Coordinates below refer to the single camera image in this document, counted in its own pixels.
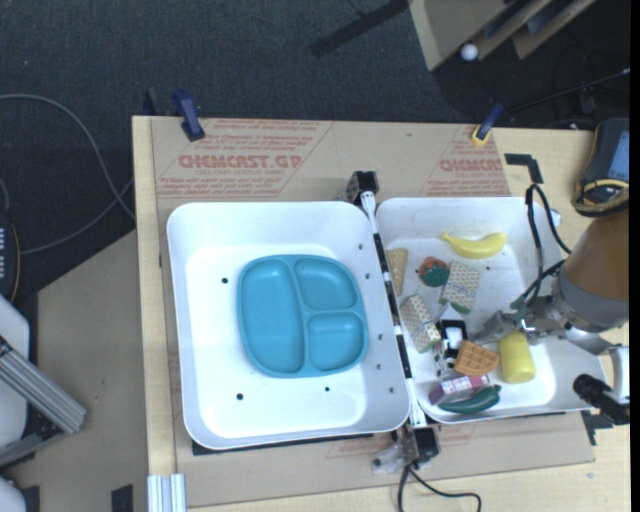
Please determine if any black and white small box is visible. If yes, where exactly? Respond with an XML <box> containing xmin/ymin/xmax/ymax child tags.
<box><xmin>435</xmin><ymin>319</ymin><xmax>469</xmax><ymax>361</ymax></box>

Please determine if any orange waffle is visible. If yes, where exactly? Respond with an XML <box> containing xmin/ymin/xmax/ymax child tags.
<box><xmin>453</xmin><ymin>339</ymin><xmax>502</xmax><ymax>378</ymax></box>

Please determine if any thin black and white rod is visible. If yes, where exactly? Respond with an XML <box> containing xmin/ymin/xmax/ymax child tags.
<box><xmin>360</xmin><ymin>191</ymin><xmax>427</xmax><ymax>427</ymax></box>

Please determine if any white patterned carton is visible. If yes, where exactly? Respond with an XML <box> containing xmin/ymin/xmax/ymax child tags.
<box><xmin>438</xmin><ymin>260</ymin><xmax>482</xmax><ymax>316</ymax></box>
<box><xmin>397</xmin><ymin>293</ymin><xmax>444</xmax><ymax>354</ymax></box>

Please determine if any yellow banana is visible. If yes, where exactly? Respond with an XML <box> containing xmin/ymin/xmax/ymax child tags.
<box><xmin>440</xmin><ymin>230</ymin><xmax>508</xmax><ymax>260</ymax></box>

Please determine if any green pepper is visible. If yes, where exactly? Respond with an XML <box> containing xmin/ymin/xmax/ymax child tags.
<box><xmin>437</xmin><ymin>384</ymin><xmax>503</xmax><ymax>416</ymax></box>

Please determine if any black cylinder on white bracket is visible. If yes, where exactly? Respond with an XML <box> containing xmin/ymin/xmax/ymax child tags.
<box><xmin>572</xmin><ymin>344</ymin><xmax>631</xmax><ymax>427</ymax></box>

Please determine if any pink and purple carton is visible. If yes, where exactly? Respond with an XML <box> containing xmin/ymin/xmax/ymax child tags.
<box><xmin>427</xmin><ymin>374</ymin><xmax>492</xmax><ymax>406</ymax></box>

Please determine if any white carton with dark print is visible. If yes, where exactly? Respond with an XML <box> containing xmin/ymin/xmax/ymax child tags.
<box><xmin>431</xmin><ymin>339</ymin><xmax>459</xmax><ymax>379</ymax></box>

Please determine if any beige waffle cone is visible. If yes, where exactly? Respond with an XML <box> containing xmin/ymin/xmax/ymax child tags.
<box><xmin>385</xmin><ymin>247</ymin><xmax>410</xmax><ymax>298</ymax></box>

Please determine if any brown cardboard board red print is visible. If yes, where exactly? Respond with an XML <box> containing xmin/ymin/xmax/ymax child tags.
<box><xmin>149</xmin><ymin>117</ymin><xmax>597</xmax><ymax>509</ymax></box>

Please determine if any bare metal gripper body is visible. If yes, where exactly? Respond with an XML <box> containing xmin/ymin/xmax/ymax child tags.
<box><xmin>517</xmin><ymin>294</ymin><xmax>615</xmax><ymax>357</ymax></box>

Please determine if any white plastic tray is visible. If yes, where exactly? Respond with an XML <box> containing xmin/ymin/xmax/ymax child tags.
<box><xmin>373</xmin><ymin>195</ymin><xmax>609</xmax><ymax>425</ymax></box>
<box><xmin>165</xmin><ymin>200</ymin><xmax>413</xmax><ymax>450</ymax></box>

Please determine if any red and green strawberry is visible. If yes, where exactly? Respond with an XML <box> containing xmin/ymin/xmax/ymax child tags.
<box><xmin>417</xmin><ymin>255</ymin><xmax>450</xmax><ymax>289</ymax></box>

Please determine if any blue divided plate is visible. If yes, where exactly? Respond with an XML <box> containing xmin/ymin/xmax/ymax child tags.
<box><xmin>236</xmin><ymin>254</ymin><xmax>370</xmax><ymax>379</ymax></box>

